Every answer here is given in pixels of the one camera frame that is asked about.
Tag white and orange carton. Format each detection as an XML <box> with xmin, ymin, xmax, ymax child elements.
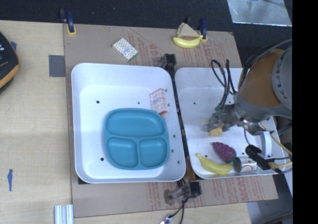
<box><xmin>149</xmin><ymin>88</ymin><xmax>168</xmax><ymax>116</ymax></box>

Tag white packet with green edge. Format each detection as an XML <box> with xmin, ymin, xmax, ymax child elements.
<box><xmin>112</xmin><ymin>37</ymin><xmax>140</xmax><ymax>63</ymax></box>

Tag purple grapes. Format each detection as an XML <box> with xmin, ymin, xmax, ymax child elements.
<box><xmin>212</xmin><ymin>141</ymin><xmax>237</xmax><ymax>164</ymax></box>

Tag dark green oval thing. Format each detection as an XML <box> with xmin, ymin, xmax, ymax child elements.
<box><xmin>233</xmin><ymin>156</ymin><xmax>242</xmax><ymax>173</ymax></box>

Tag brown cardboard board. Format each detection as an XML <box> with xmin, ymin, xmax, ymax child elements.
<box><xmin>63</xmin><ymin>23</ymin><xmax>279</xmax><ymax>219</ymax></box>

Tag yellow banana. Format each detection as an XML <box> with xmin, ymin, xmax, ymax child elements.
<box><xmin>195</xmin><ymin>152</ymin><xmax>234</xmax><ymax>175</ymax></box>
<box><xmin>172</xmin><ymin>34</ymin><xmax>204</xmax><ymax>50</ymax></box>

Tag blue divided plate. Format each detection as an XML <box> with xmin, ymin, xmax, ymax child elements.
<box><xmin>103</xmin><ymin>107</ymin><xmax>170</xmax><ymax>170</ymax></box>

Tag black cylinder on white bracket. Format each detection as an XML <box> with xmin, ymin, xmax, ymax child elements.
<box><xmin>244</xmin><ymin>130</ymin><xmax>276</xmax><ymax>170</ymax></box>

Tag white plastic tray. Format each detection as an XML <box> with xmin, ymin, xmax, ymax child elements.
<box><xmin>174</xmin><ymin>67</ymin><xmax>287</xmax><ymax>180</ymax></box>
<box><xmin>71</xmin><ymin>62</ymin><xmax>187</xmax><ymax>184</ymax></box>

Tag beige bread slice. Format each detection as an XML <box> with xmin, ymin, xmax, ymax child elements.
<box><xmin>176</xmin><ymin>22</ymin><xmax>201</xmax><ymax>38</ymax></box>

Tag white packet with orange print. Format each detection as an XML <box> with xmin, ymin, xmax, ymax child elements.
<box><xmin>239</xmin><ymin>156</ymin><xmax>259</xmax><ymax>173</ymax></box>

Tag yellow block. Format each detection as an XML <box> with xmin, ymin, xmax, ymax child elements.
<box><xmin>208</xmin><ymin>126</ymin><xmax>223</xmax><ymax>137</ymax></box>

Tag black block with wires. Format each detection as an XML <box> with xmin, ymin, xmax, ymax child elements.
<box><xmin>158</xmin><ymin>53</ymin><xmax>177</xmax><ymax>70</ymax></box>
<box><xmin>164</xmin><ymin>180</ymin><xmax>202</xmax><ymax>205</ymax></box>

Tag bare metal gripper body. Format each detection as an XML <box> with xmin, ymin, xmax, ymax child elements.
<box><xmin>212</xmin><ymin>104</ymin><xmax>250</xmax><ymax>129</ymax></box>

